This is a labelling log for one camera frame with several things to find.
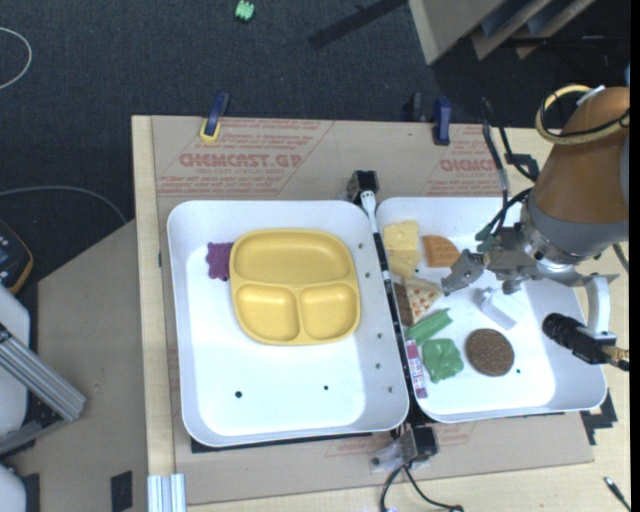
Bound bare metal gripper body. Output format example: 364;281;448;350
481;222;594;289

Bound white plastic bottle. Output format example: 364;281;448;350
473;286;527;332

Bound orange biscuit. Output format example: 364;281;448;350
421;234;461;269

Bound yellow pizza slice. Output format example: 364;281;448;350
403;277;444;324

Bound yellow cheese wedge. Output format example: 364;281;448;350
388;248;424;280
382;219;420;252

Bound green pea pod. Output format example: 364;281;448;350
405;307;453;347

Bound brown bread slice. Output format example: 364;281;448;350
392;281;414;327

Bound brown round burger patty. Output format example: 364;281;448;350
465;327;516;377

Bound white plastic tray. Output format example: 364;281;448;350
374;195;609;424
166;199;411;448

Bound thin black and white rod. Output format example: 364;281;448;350
360;191;417;427

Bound green lettuce leaf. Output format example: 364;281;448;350
421;337;466;384

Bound pink and white packet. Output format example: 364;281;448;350
404;338;430;400

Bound yellow divided plate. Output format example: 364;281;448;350
228;228;362;347

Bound brown cardboard board red print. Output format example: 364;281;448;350
149;115;596;506

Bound purple grapes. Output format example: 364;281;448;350
205;241;236;281

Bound black cylinder on white bracket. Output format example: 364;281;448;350
541;274;619;366

